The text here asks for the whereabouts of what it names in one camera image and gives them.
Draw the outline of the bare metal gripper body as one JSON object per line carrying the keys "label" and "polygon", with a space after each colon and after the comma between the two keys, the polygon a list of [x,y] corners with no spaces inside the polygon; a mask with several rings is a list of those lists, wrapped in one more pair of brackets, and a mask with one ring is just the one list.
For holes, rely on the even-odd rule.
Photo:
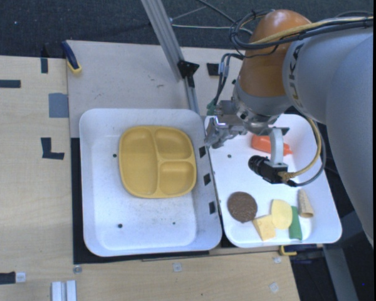
{"label": "bare metal gripper body", "polygon": [[277,121],[278,115],[261,115],[242,102],[221,100],[214,110],[214,129],[217,135],[243,135],[251,132],[266,135]]}

